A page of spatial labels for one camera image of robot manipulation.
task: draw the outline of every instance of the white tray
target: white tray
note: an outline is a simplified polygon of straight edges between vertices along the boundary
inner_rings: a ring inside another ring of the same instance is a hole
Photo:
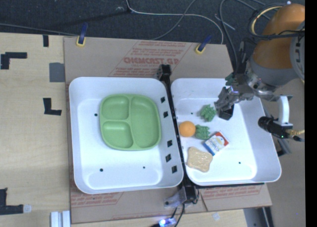
[[[148,150],[122,151],[104,143],[95,114],[102,99],[112,94],[140,94],[156,103],[161,123],[158,145]],[[96,194],[166,188],[182,181],[184,172],[167,93],[160,81],[79,77],[70,83],[69,100],[74,179],[81,191]]]
[[[258,97],[235,104],[230,120],[216,115],[211,122],[205,122],[199,115],[204,105],[213,106],[224,86],[224,79],[204,78],[176,79],[171,85],[178,124],[189,120],[195,125],[208,126],[211,133],[221,131],[229,140],[229,145],[214,156],[208,172],[186,166],[188,177],[201,186],[278,180],[281,166],[272,136],[258,126],[259,118],[264,116]],[[189,147],[206,151],[203,140],[182,136],[180,139],[184,161]]]

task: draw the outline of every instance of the black tape mark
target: black tape mark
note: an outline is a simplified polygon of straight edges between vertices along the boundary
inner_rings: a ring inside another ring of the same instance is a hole
[[[49,47],[49,36],[43,35],[43,47]]]
[[[9,69],[11,58],[27,58],[27,57],[28,57],[27,53],[6,52],[5,54],[1,54],[0,69]]]
[[[61,110],[52,110],[52,99],[51,98],[43,98],[44,102],[44,114],[50,115],[61,115]]]
[[[0,189],[0,215],[12,215],[12,214],[22,214],[23,205],[9,206],[6,204],[6,191],[5,189]]]
[[[49,64],[50,67],[50,82],[65,82],[64,64],[54,62]]]

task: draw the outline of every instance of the green divided plate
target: green divided plate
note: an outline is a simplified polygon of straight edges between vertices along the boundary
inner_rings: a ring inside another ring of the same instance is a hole
[[[156,104],[148,97],[115,94],[100,104],[104,142],[118,150],[147,150],[160,142],[161,127]]]

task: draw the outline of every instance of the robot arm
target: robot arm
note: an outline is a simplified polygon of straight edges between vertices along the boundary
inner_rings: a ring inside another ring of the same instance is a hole
[[[293,127],[288,123],[290,97],[276,96],[274,92],[292,79],[305,78],[305,7],[299,4],[280,7],[266,25],[261,40],[247,60],[244,73],[226,77],[227,87],[222,88],[214,106],[220,118],[229,120],[234,104],[240,101],[251,100],[254,96],[276,101],[279,118],[261,117],[258,124],[279,138],[287,138],[287,131]],[[268,10],[266,7],[250,21],[252,35],[257,36],[255,20]]]

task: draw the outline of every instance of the cardboard sheet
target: cardboard sheet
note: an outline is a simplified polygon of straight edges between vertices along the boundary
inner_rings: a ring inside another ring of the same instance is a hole
[[[171,81],[177,78],[224,78],[232,72],[225,45],[208,44],[201,55],[195,53],[197,45],[198,43],[87,38],[85,46],[78,47],[76,37],[64,37],[73,224],[170,216],[174,208],[164,207],[163,202],[177,192],[177,187],[97,195],[79,191],[73,182],[68,97],[70,82],[81,76],[155,77],[160,64],[171,65]],[[186,208],[186,214],[271,205],[266,184],[200,189],[200,195],[197,204]]]

